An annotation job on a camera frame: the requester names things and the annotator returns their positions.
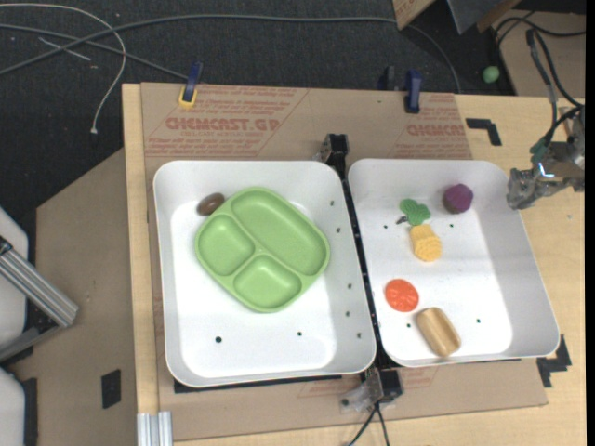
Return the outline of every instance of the black fabric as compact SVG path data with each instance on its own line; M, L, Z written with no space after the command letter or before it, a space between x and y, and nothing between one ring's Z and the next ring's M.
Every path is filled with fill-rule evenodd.
M284 17L392 19L391 0L0 0L79 7L112 26L194 13ZM535 10L586 13L585 0L531 0ZM0 23L83 36L103 27L59 9L0 7ZM442 47L466 94L511 94L502 78L482 80L492 38L471 28L459 35L445 0L437 0L413 23ZM0 28L0 71L52 49L39 34ZM127 51L187 73L205 65L203 80L223 85L275 85L376 89L388 66L397 84L409 69L422 73L422 90L456 92L440 52L421 33L379 22L284 23L185 20L122 31ZM54 44L62 40L43 36ZM117 47L113 36L98 43ZM0 206L19 219L123 146L120 90L109 97L98 122L97 144L89 129L95 110L117 74L121 59L78 46L82 59L59 53L0 75ZM178 83L176 76L129 61L121 83Z

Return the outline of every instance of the wooden table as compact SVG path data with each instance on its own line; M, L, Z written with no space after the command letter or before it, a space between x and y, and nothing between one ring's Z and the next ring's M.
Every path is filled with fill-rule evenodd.
M512 167L529 168L529 148L550 120L544 98L456 96L456 104L463 119L491 119L503 142L492 146L485 131L467 129L474 159L493 162L507 173ZM123 107L137 408L139 413L156 414L160 405L139 85L124 85ZM586 444L584 194L564 190L538 201L522 212L522 218L573 365L553 375L545 407L391 421L393 444ZM358 429L359 425L329 426L177 444L333 446L349 442ZM371 424L358 444L384 444L380 425Z

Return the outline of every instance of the blue clip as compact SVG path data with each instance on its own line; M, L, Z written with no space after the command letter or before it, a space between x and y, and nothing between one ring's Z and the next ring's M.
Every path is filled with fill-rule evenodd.
M421 73L418 70L409 70L405 78L405 110L417 114L419 112L419 93L421 93Z
M188 74L188 83L186 83L186 86L182 87L181 91L179 92L178 104L180 106L184 108L191 108L194 106L196 95L198 94L196 85L198 85L202 74L203 63L200 61L195 61L190 68L190 73Z

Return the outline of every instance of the purple toy food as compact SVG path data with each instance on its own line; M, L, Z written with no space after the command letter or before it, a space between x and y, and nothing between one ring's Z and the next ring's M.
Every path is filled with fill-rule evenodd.
M443 204L448 212L453 214L469 210L473 200L473 191L462 183L454 185L444 192Z

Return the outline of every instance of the green plate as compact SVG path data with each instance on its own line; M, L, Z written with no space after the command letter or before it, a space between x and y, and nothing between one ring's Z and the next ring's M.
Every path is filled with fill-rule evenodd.
M294 302L330 257L324 234L285 198L260 187L237 192L210 215L194 248L219 284L259 312Z

